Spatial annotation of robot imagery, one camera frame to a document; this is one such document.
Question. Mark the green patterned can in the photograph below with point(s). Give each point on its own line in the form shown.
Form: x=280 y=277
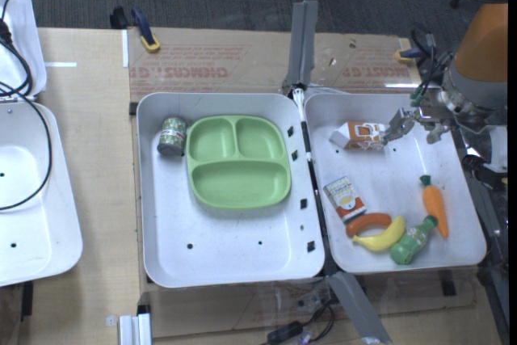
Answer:
x=173 y=136

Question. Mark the orange and white carton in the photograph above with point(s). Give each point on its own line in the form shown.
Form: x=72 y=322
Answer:
x=355 y=137

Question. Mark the orange carrot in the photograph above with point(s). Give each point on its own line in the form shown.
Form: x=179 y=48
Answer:
x=435 y=206

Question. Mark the brown cardboard board red print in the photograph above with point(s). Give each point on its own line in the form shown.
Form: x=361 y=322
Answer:
x=250 y=64

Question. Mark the yellow banana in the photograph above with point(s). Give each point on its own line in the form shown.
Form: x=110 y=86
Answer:
x=383 y=240

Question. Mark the white and orange packet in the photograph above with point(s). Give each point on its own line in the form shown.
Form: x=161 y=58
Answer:
x=344 y=196

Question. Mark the black cylinder on white bracket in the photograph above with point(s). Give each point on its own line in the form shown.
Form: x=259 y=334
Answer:
x=482 y=169

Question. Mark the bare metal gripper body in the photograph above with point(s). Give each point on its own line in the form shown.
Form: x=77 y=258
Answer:
x=460 y=113

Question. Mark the orange sausage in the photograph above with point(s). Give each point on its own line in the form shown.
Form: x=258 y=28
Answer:
x=365 y=222

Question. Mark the green bottle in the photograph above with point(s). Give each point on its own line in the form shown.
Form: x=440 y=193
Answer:
x=410 y=244

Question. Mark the white plastic tray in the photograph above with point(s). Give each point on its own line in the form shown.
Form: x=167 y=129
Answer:
x=387 y=186
x=226 y=246

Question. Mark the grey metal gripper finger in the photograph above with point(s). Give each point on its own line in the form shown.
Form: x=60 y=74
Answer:
x=400 y=124
x=437 y=132

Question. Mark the green divided plate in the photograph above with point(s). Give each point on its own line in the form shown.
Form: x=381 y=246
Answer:
x=238 y=182

